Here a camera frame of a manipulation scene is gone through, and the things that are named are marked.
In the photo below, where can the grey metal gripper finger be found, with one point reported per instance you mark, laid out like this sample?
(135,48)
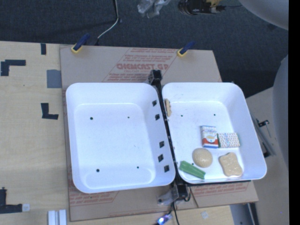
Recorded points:
(143,7)
(154,12)

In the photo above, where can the brown cardboard board red print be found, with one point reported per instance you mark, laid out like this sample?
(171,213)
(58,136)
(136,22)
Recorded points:
(98,64)

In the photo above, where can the tan rectangular cracker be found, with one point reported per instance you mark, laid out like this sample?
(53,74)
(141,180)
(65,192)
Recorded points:
(168,107)

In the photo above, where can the white plastic tray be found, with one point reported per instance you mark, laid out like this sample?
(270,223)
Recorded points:
(206,102)
(110,137)

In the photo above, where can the thin black rod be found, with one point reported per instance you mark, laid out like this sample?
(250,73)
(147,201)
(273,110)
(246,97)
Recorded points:
(170,139)

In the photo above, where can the white red blue carton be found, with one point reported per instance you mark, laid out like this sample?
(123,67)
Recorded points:
(209,137)

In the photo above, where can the green white patterned packet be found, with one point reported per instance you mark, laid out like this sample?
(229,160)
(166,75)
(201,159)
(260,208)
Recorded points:
(229,140)

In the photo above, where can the tan round bread bun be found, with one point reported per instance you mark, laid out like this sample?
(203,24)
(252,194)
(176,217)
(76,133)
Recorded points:
(202,157)

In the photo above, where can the green bean pod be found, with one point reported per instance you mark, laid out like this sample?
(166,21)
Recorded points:
(191,169)

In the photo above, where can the tan wavy biscuit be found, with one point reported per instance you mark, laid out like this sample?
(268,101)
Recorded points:
(230,165)

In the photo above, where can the black cylinder on white bracket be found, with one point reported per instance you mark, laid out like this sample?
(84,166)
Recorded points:
(194,5)

